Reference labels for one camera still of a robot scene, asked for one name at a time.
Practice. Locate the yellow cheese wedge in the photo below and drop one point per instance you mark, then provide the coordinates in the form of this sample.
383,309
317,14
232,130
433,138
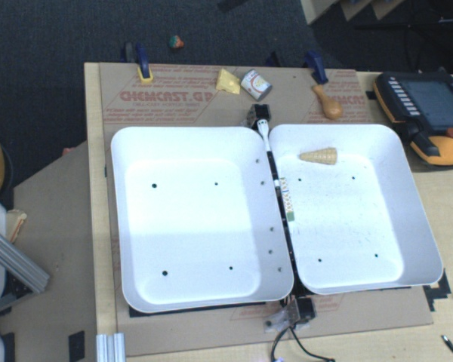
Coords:
227,82

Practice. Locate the small white can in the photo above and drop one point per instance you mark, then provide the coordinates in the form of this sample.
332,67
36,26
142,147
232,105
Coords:
255,84

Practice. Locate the brown cardboard board red print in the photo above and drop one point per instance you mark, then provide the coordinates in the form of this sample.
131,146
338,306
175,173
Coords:
181,100

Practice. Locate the green and orange toy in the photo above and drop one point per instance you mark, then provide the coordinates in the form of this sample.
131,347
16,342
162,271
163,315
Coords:
176,41

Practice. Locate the brown toy chicken drumstick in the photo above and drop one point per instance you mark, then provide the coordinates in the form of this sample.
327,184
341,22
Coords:
329,105

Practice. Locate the white plastic tray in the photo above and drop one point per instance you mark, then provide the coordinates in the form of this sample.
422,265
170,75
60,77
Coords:
196,217
347,221

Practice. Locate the beige ice cream cone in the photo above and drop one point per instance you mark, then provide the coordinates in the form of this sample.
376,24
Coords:
321,155

